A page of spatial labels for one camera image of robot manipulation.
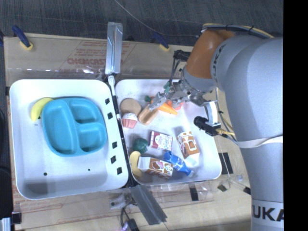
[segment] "small box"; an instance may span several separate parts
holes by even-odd
[[[172,136],[159,132],[151,132],[150,146],[164,151],[172,150]]]
[[[169,179],[173,172],[173,164],[149,156],[139,157],[137,168],[163,179]]]
[[[200,151],[194,140],[192,132],[183,132],[177,136],[184,161],[188,167],[194,167],[199,164]]]

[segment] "blue divided dish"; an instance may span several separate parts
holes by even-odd
[[[47,103],[42,111],[45,138],[60,156],[95,152],[107,142],[100,109],[86,98],[61,98]]]

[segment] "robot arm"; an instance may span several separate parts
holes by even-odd
[[[163,96],[174,104],[190,101],[206,107],[205,93],[216,87],[225,92],[251,187],[251,230],[280,231],[284,230],[283,39],[260,37],[254,32],[235,36],[227,30],[206,30],[194,46],[180,81],[170,83]],[[197,123],[196,119],[195,124],[204,129],[208,121],[198,118]]]

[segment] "white tray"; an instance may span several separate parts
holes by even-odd
[[[146,95],[155,96],[157,92],[163,92],[163,86],[166,82],[167,80],[159,79],[127,79],[119,81],[115,87],[118,105],[120,106],[125,98],[133,98],[144,108],[148,104],[144,101],[144,97]],[[134,140],[141,137],[149,141],[150,132],[152,130],[172,136],[172,152],[182,159],[183,157],[176,141],[176,136],[181,132],[191,131],[200,149],[199,166],[192,168],[195,171],[195,175],[192,178],[187,177],[184,173],[176,172],[175,170],[172,177],[168,180],[143,173],[141,178],[135,178],[139,184],[160,185],[184,183],[213,180],[220,176],[221,162],[214,138],[207,135],[203,130],[199,130],[199,128],[193,124],[193,120],[196,116],[206,117],[204,107],[198,107],[193,103],[185,103],[179,110],[178,115],[159,111],[158,116],[147,126],[138,122],[133,129],[123,127],[128,154],[133,151],[132,145]],[[164,153],[160,150],[148,147],[148,151],[145,155],[163,159],[163,154]]]
[[[63,157],[48,147],[42,121],[33,122],[30,110],[43,97],[72,96],[88,98],[99,107],[108,140],[96,152]],[[44,199],[93,193],[118,189],[127,183],[128,169],[121,136],[110,89],[105,83],[76,79],[19,80],[10,88],[10,102],[16,185],[22,196]]]

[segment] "gray carpet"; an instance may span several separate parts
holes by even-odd
[[[283,0],[0,0],[0,29],[105,39],[108,22],[123,24],[123,39],[151,42],[157,31],[169,44],[195,44],[203,23],[254,26],[283,35]],[[6,114],[3,48],[0,109]],[[12,211],[7,120],[0,116],[0,218]]]

